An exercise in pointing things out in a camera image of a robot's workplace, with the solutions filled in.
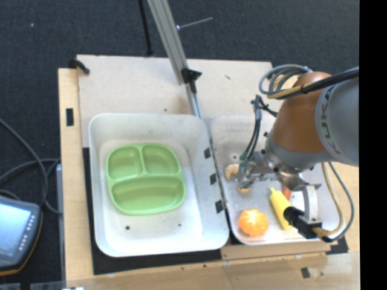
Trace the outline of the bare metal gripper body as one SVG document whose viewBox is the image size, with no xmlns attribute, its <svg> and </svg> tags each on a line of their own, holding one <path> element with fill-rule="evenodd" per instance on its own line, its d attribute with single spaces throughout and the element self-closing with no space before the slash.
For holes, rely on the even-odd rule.
<svg viewBox="0 0 387 290">
<path fill-rule="evenodd" d="M 269 150 L 256 151 L 249 161 L 249 175 L 261 181 L 265 179 L 278 180 L 288 189 L 302 189 L 304 180 L 300 169 L 294 169 L 283 163 Z"/>
</svg>

